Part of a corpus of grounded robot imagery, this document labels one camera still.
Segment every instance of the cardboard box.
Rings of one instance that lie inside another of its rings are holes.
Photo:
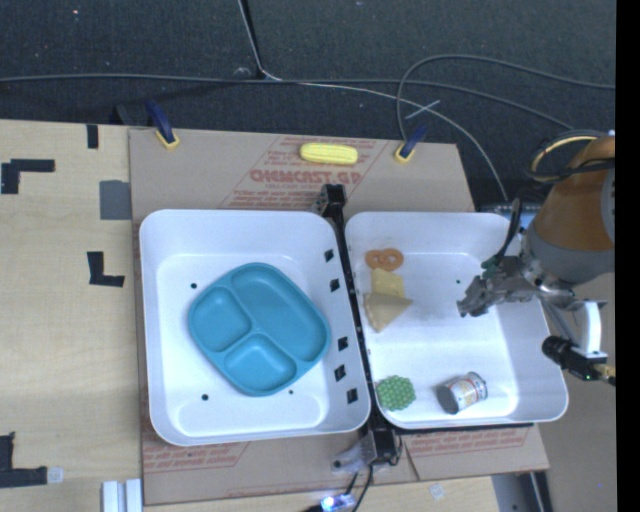
[[[345,186],[347,219],[363,211],[473,211],[457,149],[422,143],[403,165],[393,159],[395,141],[189,130],[179,137],[180,145],[167,151],[153,129],[129,132],[145,503],[343,489],[351,475],[334,474],[331,461],[357,442],[357,432],[183,448],[153,431],[145,400],[140,223],[166,208],[309,210],[326,183]],[[298,155],[304,142],[349,144],[359,160],[350,167],[305,162]],[[548,467],[536,426],[402,438],[400,463],[377,472],[374,484]]]

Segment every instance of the tin can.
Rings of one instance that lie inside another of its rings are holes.
[[[487,383],[476,372],[469,372],[445,382],[436,390],[438,402],[449,414],[458,414],[473,404],[486,400]]]

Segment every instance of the blue clamp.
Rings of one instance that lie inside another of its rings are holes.
[[[149,117],[153,121],[153,124],[157,128],[156,136],[162,145],[166,149],[172,150],[180,144],[180,139],[175,133],[173,133],[171,124],[160,106],[153,100],[147,100],[144,102],[144,107],[147,110],[147,114],[149,114]]]
[[[418,128],[416,128],[416,130],[411,134],[411,137],[409,137],[404,144],[400,145],[398,149],[396,149],[396,152],[393,155],[396,161],[401,164],[406,164],[409,160],[411,160],[413,153],[415,153],[414,148],[416,144],[418,142],[422,142],[422,139],[424,139],[424,136],[426,134],[427,127],[423,124],[418,126]]]

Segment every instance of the blue plate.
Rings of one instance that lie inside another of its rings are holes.
[[[202,292],[189,331],[240,391],[266,396],[290,386],[327,352],[329,324],[298,286],[265,263],[238,267]]]

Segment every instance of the table surface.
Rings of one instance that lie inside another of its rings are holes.
[[[57,167],[55,173],[23,173],[19,194],[0,196],[0,435],[16,432],[14,467],[64,470],[60,484],[0,490],[3,510],[99,510],[102,482],[141,476],[132,226],[102,221],[99,211],[99,183],[129,181],[127,129],[100,129],[100,149],[91,151],[84,125],[0,121],[0,161],[46,158]],[[88,251],[104,251],[105,274],[126,276],[123,288],[88,286]],[[612,317],[607,321],[612,329]],[[576,395],[583,392],[572,387]],[[610,397],[609,389],[597,392],[600,402],[613,402]],[[606,491],[605,502],[615,503],[615,409],[613,418],[611,406],[605,409],[598,409],[597,425],[605,426],[596,444],[606,451],[605,464],[613,461],[613,483],[611,476],[592,476],[607,487],[599,496]],[[572,411],[583,413],[580,406]],[[547,439],[554,447],[571,445],[565,432],[561,422],[544,427],[545,445]],[[553,470],[552,453],[549,458]],[[322,496],[153,509],[297,511]],[[363,509],[392,510],[398,502],[405,510],[499,510],[489,476],[373,486]]]

